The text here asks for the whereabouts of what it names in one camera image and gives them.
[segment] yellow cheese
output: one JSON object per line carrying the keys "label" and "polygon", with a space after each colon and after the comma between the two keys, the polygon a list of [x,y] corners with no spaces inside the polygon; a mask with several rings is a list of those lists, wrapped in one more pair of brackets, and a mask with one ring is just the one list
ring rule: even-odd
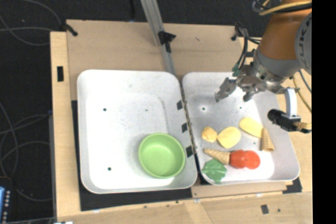
{"label": "yellow cheese", "polygon": [[254,119],[246,117],[240,120],[239,127],[246,133],[261,138],[263,126]]}
{"label": "yellow cheese", "polygon": [[217,140],[223,147],[230,148],[239,142],[241,136],[242,134],[238,128],[228,127],[219,133]]}
{"label": "yellow cheese", "polygon": [[202,131],[202,138],[209,142],[215,142],[217,140],[217,132],[211,127],[206,127]]}

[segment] toy ice cream cone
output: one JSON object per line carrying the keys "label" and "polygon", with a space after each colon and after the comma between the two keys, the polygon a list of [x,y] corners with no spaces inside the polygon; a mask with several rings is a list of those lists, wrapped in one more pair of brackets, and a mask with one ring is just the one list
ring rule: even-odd
{"label": "toy ice cream cone", "polygon": [[269,133],[265,128],[263,128],[261,131],[261,150],[263,151],[274,150],[274,145],[271,140],[271,137],[269,136]]}
{"label": "toy ice cream cone", "polygon": [[205,154],[220,161],[224,165],[227,165],[230,162],[230,152],[213,150],[212,148],[205,148],[203,151]]}

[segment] green bowl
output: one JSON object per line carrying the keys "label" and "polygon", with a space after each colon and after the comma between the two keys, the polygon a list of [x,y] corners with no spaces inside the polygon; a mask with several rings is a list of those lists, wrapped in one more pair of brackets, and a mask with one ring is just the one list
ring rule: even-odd
{"label": "green bowl", "polygon": [[143,169],[157,178],[178,175],[185,164],[182,145],[171,135],[155,133],[142,140],[139,160]]}

